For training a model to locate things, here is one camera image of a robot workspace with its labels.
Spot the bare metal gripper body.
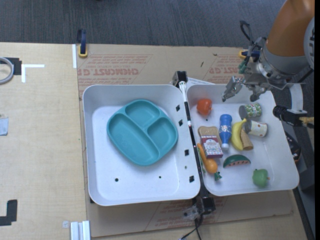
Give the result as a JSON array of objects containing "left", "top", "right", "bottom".
[{"left": 242, "top": 58, "right": 279, "bottom": 95}]

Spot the green printed can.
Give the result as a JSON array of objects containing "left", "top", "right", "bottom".
[{"left": 238, "top": 102, "right": 263, "bottom": 121}]

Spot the orange toy pepper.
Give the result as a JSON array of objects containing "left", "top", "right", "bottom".
[{"left": 196, "top": 98, "right": 214, "bottom": 116}]

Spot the white dotted can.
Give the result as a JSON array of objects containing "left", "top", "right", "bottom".
[{"left": 244, "top": 119, "right": 269, "bottom": 138}]

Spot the blue toy bottle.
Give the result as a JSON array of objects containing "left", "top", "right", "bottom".
[{"left": 218, "top": 113, "right": 234, "bottom": 151}]

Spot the yellow banana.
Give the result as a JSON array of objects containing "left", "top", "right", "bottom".
[{"left": 230, "top": 118, "right": 248, "bottom": 152}]

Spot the brown ice cream cone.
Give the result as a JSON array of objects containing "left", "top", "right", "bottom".
[{"left": 239, "top": 128, "right": 255, "bottom": 151}]

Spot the thin black and white rod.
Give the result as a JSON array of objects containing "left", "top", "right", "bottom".
[{"left": 178, "top": 80, "right": 209, "bottom": 203}]

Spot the brown bread slice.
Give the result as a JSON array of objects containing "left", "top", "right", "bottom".
[{"left": 197, "top": 125, "right": 222, "bottom": 145}]

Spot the red and white carton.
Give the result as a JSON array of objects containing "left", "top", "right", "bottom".
[{"left": 199, "top": 135, "right": 224, "bottom": 159}]

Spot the white plastic tray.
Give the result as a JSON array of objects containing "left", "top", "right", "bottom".
[
  {"left": 82, "top": 84, "right": 202, "bottom": 207},
  {"left": 185, "top": 83, "right": 300, "bottom": 198}
]

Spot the green watermelon slice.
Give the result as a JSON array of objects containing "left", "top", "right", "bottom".
[{"left": 222, "top": 154, "right": 252, "bottom": 169}]

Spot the orange carrot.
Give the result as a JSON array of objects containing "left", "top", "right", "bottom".
[{"left": 196, "top": 142, "right": 223, "bottom": 182}]

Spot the green toy pepper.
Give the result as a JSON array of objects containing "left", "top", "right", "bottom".
[{"left": 251, "top": 168, "right": 271, "bottom": 188}]

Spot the teal divided plate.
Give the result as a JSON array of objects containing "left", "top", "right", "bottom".
[{"left": 106, "top": 98, "right": 179, "bottom": 167}]

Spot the brown cardboard board red print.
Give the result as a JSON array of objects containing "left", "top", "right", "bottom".
[{"left": 76, "top": 43, "right": 295, "bottom": 239}]

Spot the black cylinder on white bracket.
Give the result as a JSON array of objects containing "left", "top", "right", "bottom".
[{"left": 272, "top": 82, "right": 310, "bottom": 128}]

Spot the black block with thin wires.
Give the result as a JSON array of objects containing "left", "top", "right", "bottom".
[
  {"left": 171, "top": 70, "right": 189, "bottom": 88},
  {"left": 198, "top": 196, "right": 217, "bottom": 215}
]

